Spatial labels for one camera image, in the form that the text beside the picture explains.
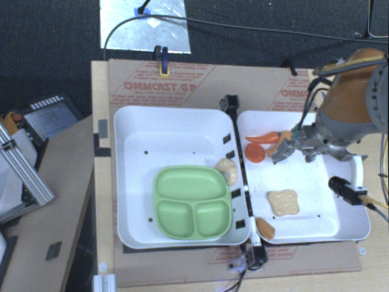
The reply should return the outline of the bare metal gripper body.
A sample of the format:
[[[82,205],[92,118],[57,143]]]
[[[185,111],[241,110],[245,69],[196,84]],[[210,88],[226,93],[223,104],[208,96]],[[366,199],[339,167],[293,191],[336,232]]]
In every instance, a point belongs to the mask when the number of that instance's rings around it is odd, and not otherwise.
[[[349,161],[349,144],[321,125],[302,126],[296,138],[296,147],[308,163],[313,162],[318,155],[330,155],[341,162]]]

